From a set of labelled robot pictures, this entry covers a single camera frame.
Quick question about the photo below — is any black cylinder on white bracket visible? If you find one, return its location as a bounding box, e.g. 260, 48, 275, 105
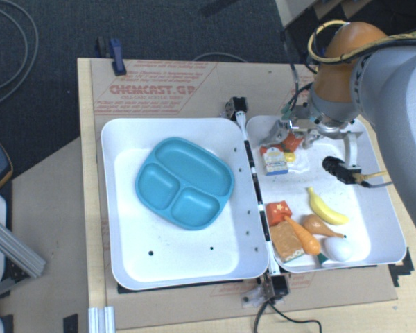
321, 130, 365, 185

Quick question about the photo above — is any white printed carton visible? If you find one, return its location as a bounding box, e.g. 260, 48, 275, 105
259, 145, 289, 176

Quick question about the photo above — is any orange red packet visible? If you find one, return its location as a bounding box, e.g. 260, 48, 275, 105
280, 132, 304, 153

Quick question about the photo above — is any black block with thin wires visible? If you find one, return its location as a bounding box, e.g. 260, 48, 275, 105
256, 274, 291, 307
224, 96, 249, 121

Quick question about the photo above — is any blue divided plate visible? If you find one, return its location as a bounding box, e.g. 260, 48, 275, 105
135, 137, 236, 231

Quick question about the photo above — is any red cube with yellow star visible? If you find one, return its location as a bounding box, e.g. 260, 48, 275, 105
265, 201, 293, 228

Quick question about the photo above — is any clear plastic packet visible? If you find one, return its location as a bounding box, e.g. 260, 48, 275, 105
286, 148, 311, 173

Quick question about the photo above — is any white egg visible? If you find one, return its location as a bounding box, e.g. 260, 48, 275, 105
324, 237, 354, 262

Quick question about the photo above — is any orange carrot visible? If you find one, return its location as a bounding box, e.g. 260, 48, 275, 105
284, 215, 329, 265

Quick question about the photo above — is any thin black and white rod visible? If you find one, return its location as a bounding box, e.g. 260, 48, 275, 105
236, 110, 281, 275

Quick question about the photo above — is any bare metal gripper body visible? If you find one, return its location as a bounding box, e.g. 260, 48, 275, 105
282, 104, 356, 141

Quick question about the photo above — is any yellow banana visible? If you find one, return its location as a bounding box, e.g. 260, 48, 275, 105
306, 186, 350, 226

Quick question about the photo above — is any orange brown biscuit packet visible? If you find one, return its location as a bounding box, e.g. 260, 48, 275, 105
269, 220, 306, 264

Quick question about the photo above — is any white plastic tray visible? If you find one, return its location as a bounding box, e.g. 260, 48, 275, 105
245, 114, 408, 274
100, 117, 270, 291

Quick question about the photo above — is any brown cardboard board red print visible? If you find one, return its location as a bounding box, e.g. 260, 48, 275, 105
89, 58, 408, 330

